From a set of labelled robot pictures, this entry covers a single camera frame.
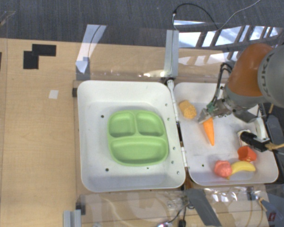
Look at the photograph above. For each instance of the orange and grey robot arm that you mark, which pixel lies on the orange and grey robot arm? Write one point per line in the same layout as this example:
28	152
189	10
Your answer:
255	74

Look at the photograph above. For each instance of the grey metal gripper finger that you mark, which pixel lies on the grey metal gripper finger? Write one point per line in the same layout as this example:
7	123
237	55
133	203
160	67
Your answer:
202	116
213	116

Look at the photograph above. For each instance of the black cylinder on white bracket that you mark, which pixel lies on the black cylinder on white bracket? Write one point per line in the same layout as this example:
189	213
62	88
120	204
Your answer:
255	141

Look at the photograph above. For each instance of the orange carrot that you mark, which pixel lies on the orange carrot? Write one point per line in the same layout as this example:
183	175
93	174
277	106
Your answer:
210	130

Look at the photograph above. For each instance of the orange cup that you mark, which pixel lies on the orange cup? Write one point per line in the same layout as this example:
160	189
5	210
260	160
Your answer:
246	154

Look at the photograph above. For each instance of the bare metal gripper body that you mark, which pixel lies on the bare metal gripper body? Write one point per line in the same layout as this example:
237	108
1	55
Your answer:
220	107

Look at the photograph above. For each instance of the thin black and white rod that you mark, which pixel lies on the thin black and white rod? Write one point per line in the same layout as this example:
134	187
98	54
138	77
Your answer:
175	107

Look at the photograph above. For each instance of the green divided plate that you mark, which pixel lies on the green divided plate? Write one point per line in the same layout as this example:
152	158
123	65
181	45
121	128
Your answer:
137	148

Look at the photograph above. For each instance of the yellow textured bread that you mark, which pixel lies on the yellow textured bread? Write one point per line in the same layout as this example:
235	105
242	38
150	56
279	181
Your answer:
188	109

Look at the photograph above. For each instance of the yellow banana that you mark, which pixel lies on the yellow banana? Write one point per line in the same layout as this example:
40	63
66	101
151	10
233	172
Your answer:
242	167

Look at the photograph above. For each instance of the pink rounded toy food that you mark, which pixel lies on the pink rounded toy food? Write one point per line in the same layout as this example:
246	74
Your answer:
223	168

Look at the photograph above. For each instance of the white plastic tray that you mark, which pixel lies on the white plastic tray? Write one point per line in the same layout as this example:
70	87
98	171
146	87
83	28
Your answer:
94	136
227	150

